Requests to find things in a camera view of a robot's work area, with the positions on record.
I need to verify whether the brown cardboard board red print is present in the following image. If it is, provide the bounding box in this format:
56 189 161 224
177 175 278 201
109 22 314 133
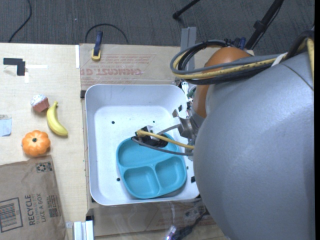
79 43 255 237

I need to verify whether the brown paper bag black print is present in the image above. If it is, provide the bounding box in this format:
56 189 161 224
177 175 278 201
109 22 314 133
0 154 67 240

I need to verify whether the yellow banana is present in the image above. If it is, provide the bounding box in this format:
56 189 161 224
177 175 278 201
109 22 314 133
46 100 69 137

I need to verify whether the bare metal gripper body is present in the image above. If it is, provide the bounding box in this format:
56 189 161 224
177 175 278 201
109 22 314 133
178 117 199 140

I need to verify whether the black cylinder on white bracket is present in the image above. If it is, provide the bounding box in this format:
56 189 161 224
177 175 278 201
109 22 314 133
134 124 182 149

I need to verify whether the pink cupcake white frosting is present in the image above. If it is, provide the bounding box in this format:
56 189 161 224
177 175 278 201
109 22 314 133
30 93 50 114

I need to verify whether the black tripod stand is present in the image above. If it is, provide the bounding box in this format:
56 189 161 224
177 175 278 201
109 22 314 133
172 0 296 50

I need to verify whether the blue divided plate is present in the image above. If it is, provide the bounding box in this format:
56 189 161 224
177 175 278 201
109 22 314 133
115 132 188 200

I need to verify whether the orange pumpkin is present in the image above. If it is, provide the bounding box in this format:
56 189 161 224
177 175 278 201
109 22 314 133
21 129 52 158

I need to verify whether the white plastic tray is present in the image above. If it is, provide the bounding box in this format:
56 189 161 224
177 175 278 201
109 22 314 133
84 83 201 207

